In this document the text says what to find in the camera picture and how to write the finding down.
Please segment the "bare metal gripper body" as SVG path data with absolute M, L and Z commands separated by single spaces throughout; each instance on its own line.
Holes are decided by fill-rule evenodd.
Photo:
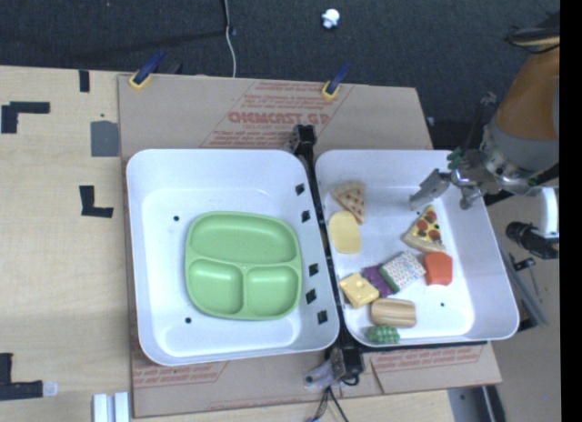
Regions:
M 463 192 L 479 196 L 494 195 L 501 190 L 524 195 L 538 184 L 544 173 L 521 168 L 499 151 L 455 150 L 448 156 L 451 182 Z

